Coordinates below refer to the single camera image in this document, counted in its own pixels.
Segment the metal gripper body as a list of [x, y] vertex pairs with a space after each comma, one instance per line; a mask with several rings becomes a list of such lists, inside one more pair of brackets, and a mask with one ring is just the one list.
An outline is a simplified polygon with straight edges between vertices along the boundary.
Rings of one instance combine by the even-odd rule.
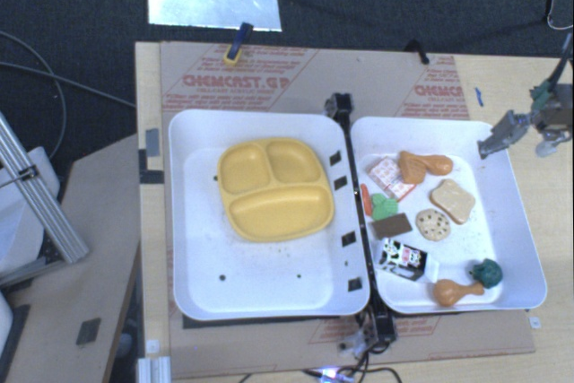
[[573, 85], [558, 83], [542, 93], [531, 106], [532, 124], [539, 133], [571, 133], [573, 126]]

